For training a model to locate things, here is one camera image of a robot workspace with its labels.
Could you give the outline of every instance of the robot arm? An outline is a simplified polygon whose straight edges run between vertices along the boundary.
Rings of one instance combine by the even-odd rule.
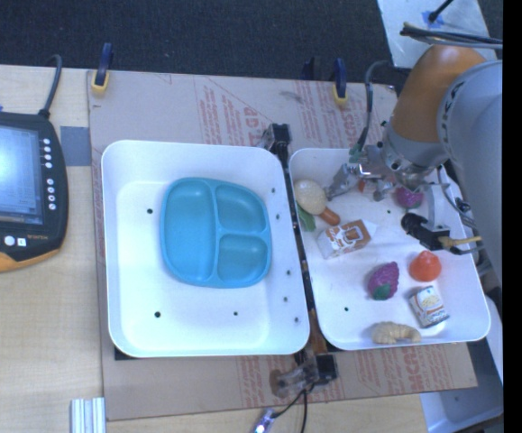
[[[373,175],[384,191],[416,191],[451,160],[500,283],[501,132],[502,61],[433,45],[409,73],[382,143],[365,146],[359,163],[361,177]]]

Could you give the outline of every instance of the blue divided plate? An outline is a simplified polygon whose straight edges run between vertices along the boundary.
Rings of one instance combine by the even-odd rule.
[[[160,249],[172,274],[189,284],[248,287],[270,267],[270,222],[262,199],[228,181],[183,178],[167,188]]]

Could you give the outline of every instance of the black cable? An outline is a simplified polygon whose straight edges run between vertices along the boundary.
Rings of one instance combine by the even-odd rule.
[[[62,71],[62,58],[59,54],[52,55],[48,61],[46,61],[46,65],[48,66],[51,61],[56,62],[56,72],[54,74],[54,80],[52,80],[52,87],[50,88],[50,93],[48,94],[48,98],[44,107],[38,111],[38,114],[44,115],[46,118],[50,117],[50,105],[52,104],[52,100],[54,99],[54,95],[56,95],[56,89],[59,86],[60,82],[60,73]]]
[[[455,210],[455,212],[457,212],[457,214],[459,215],[459,217],[464,225],[466,225],[470,228],[473,228],[473,229],[476,228],[477,225],[475,224],[475,220],[473,220],[470,216],[468,216],[465,212],[463,212],[459,208],[459,206],[457,206],[457,204],[455,204],[455,202],[447,194],[447,191],[445,189],[445,184],[443,183],[443,177],[441,175],[441,170],[444,170],[444,172],[445,172],[445,174],[447,174],[447,176],[448,176],[448,173],[447,173],[447,169],[444,165],[439,165],[436,168],[437,180],[439,181],[439,185],[441,186],[441,190],[443,191],[444,198],[449,203],[449,205]]]
[[[354,158],[355,153],[356,153],[356,158],[359,157],[359,154],[361,153],[362,149],[365,146],[365,142],[367,141],[367,136],[369,134],[369,128],[371,128],[371,115],[372,115],[371,78],[372,78],[372,72],[378,66],[384,66],[384,65],[390,65],[390,63],[387,60],[375,61],[369,66],[369,68],[367,69],[367,72],[365,73],[365,92],[367,94],[367,118],[366,118],[365,126],[361,131],[361,135],[359,136],[359,139],[357,140],[357,143],[349,151],[349,153],[351,155],[353,155],[353,158]]]
[[[305,426],[307,425],[307,412],[308,412],[308,400],[307,400],[307,390],[303,392],[303,404],[305,405],[305,409],[303,411],[303,425],[300,428],[299,433],[305,433]]]
[[[475,253],[479,250],[483,250],[485,247],[483,245],[478,245],[477,247],[473,247],[472,249],[462,250],[459,247],[451,247],[449,252],[453,255],[467,255],[469,253]]]
[[[471,33],[428,31],[409,23],[405,23],[399,35],[408,36],[417,41],[429,44],[441,43],[447,45],[469,46],[473,48],[489,48],[493,50],[503,49],[503,40],[501,39],[494,39]]]
[[[311,384],[310,388],[303,388],[299,394],[297,395],[297,397],[285,408],[283,409],[281,412],[275,412],[274,414],[271,415],[271,417],[273,419],[276,419],[278,417],[280,417],[282,414],[284,414],[287,410],[289,410],[291,408],[291,406],[294,406],[295,403],[298,401],[298,399],[302,396],[303,397],[303,405],[305,406],[305,409],[303,411],[303,425],[301,427],[301,430],[300,430],[300,433],[303,433],[305,431],[305,426],[307,425],[307,411],[308,411],[308,399],[307,399],[307,395],[313,391],[313,389],[315,388],[315,384]]]

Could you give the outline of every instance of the gray tape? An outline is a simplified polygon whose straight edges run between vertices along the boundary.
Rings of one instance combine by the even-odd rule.
[[[61,126],[60,142],[67,167],[90,165],[90,134],[85,126]]]

